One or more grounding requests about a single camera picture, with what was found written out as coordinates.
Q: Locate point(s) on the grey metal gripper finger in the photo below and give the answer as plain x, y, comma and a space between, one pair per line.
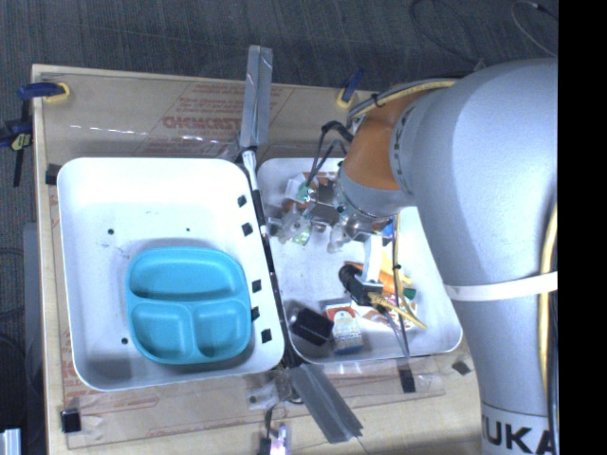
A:
290, 228
339, 240

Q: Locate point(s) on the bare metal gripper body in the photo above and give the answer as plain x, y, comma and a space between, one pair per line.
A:
327, 209

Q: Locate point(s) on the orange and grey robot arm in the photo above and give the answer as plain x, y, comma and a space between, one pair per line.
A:
474, 183

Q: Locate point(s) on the white plastic tray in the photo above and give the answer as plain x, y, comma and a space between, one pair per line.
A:
313, 273
95, 206

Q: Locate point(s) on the white carton with orange print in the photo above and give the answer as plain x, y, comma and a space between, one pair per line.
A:
346, 330

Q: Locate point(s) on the black box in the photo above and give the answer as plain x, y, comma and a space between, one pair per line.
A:
312, 326

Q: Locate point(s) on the blue divided plate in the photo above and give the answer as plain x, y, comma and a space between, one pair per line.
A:
189, 306

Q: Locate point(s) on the brown cardboard board red print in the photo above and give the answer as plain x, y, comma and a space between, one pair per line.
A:
156, 112

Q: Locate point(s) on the black cylinder on white bracket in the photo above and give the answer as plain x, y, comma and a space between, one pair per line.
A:
358, 287

